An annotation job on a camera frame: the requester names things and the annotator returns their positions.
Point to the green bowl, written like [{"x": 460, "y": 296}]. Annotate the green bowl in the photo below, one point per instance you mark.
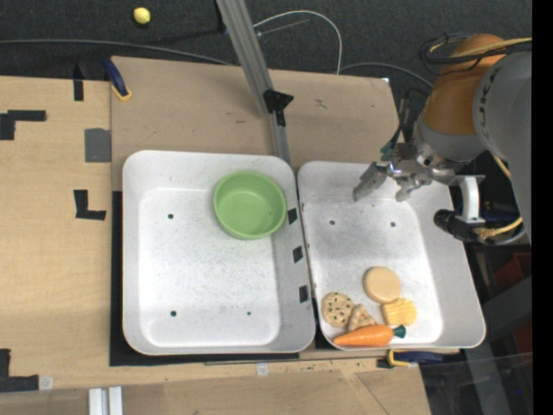
[{"x": 249, "y": 205}]

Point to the yellow ball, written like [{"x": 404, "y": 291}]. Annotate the yellow ball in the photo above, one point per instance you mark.
[{"x": 141, "y": 15}]

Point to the round tan biscuit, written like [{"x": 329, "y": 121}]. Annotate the round tan biscuit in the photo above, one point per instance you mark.
[{"x": 382, "y": 284}]

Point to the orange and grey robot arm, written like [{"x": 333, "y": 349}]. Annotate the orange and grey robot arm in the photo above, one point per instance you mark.
[{"x": 453, "y": 102}]

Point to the black cylinder on white bracket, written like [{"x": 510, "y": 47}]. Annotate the black cylinder on white bracket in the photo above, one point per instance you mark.
[{"x": 464, "y": 214}]

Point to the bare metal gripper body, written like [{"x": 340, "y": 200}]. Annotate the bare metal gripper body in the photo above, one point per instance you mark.
[{"x": 410, "y": 164}]

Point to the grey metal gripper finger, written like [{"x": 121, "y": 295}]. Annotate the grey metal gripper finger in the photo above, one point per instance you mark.
[
  {"x": 405, "y": 190},
  {"x": 367, "y": 184}
]

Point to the white plastic tray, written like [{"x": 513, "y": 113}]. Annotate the white plastic tray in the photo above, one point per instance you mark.
[
  {"x": 371, "y": 249},
  {"x": 203, "y": 266}
]

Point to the pizza slice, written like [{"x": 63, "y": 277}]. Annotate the pizza slice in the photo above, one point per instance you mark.
[{"x": 360, "y": 318}]

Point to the orange carrot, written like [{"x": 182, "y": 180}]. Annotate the orange carrot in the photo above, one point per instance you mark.
[{"x": 367, "y": 336}]

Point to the chocolate chip cookie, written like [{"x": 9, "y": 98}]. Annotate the chocolate chip cookie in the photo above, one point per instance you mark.
[{"x": 337, "y": 309}]

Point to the brown cardboard board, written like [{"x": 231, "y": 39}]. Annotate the brown cardboard board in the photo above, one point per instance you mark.
[{"x": 194, "y": 110}]

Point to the yellow ridged cracker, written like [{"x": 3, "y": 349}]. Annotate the yellow ridged cracker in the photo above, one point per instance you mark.
[{"x": 399, "y": 311}]

